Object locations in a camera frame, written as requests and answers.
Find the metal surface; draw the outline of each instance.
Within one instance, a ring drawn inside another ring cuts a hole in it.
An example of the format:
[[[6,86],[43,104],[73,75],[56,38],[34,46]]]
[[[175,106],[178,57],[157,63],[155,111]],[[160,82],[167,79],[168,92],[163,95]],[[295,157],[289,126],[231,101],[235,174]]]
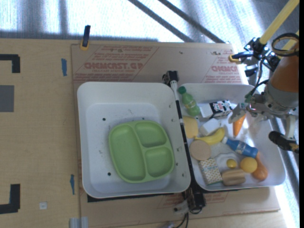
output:
[[[0,0],[0,38],[232,43],[243,51],[289,0]],[[268,42],[299,29],[299,6]],[[262,79],[269,77],[263,70]],[[255,84],[256,75],[248,78]],[[284,132],[285,123],[273,121]],[[296,139],[299,141],[298,121]],[[282,151],[288,178],[278,187],[289,227],[299,227],[298,155]]]

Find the green tray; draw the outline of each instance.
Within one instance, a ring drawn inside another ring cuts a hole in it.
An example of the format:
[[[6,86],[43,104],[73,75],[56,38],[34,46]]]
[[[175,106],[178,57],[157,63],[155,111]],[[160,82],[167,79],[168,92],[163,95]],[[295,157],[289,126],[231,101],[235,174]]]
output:
[[[154,121],[115,126],[109,133],[110,155],[118,175],[130,183],[152,181],[174,168],[174,155],[164,128]]]

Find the carrot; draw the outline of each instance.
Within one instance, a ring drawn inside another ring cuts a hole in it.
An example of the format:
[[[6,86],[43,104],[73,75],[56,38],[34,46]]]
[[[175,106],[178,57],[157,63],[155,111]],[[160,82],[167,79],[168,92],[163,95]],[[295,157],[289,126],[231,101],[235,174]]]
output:
[[[233,136],[236,137],[239,133],[239,131],[242,128],[243,122],[245,120],[246,114],[242,116],[240,119],[237,121],[233,122]]]

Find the yellow ball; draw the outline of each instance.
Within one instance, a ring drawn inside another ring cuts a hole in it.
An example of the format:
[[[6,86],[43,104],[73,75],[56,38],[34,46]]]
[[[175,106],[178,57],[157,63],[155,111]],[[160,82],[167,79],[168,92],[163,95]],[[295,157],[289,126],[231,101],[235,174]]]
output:
[[[252,157],[245,157],[240,163],[241,169],[247,173],[253,173],[257,169],[257,161]]]
[[[237,162],[234,159],[228,159],[226,161],[226,165],[230,168],[230,169],[234,169],[237,166]]]

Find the banana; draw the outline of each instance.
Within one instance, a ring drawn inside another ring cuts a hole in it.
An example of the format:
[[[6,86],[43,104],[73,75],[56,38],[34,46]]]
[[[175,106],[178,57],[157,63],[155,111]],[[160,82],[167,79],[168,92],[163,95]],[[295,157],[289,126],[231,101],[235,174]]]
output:
[[[225,136],[225,129],[223,127],[218,128],[211,136],[194,137],[195,140],[205,141],[209,145],[213,145],[222,141]]]

